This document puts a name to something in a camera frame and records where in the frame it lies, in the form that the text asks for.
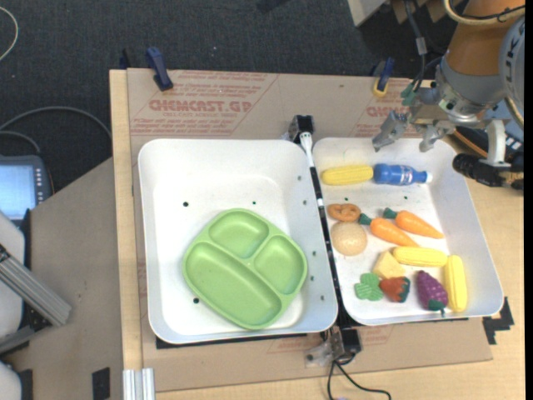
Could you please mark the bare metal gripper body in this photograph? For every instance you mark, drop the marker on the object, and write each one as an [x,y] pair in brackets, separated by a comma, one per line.
[437,108]

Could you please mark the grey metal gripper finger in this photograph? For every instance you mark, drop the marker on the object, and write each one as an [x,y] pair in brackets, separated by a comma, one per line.
[387,133]
[431,138]

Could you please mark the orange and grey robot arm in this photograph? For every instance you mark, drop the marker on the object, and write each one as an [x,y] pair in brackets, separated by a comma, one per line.
[483,44]

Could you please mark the blue plastic bottle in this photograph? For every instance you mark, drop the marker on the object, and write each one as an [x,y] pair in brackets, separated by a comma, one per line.
[395,174]

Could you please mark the yellow corn cob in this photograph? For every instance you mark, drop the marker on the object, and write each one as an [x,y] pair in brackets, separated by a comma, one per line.
[346,175]
[455,283]
[420,256]

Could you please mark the orange carrot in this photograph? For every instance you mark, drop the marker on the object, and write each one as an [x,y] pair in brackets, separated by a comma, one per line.
[416,224]
[389,231]

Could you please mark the brown pretzel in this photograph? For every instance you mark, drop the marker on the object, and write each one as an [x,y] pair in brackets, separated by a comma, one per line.
[344,211]

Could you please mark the black and white thin rod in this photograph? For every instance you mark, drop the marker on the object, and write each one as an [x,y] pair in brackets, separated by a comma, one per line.
[316,190]

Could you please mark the white plastic tray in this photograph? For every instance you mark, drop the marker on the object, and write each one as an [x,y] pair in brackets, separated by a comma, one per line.
[175,173]
[462,240]

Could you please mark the beige round bread roll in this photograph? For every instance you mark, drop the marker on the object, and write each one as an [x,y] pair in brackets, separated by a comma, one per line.
[349,238]

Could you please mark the brown cardboard board red print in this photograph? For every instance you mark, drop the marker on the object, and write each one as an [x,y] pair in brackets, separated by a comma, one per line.
[258,106]

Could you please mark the yellow cheese wedge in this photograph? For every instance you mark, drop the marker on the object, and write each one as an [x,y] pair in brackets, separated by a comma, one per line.
[387,266]

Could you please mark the purple grapes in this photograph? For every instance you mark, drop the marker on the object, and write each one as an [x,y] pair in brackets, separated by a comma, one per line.
[431,291]

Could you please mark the red strawberry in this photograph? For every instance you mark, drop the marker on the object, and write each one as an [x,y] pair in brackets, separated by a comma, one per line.
[395,288]

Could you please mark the green broccoli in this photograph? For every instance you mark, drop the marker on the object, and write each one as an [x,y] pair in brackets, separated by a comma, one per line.
[368,288]

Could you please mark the green divided plate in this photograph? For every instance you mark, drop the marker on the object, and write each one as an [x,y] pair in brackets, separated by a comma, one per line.
[233,273]

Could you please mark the black cylinder on white bracket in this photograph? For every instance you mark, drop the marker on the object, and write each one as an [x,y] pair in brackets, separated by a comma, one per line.
[485,161]

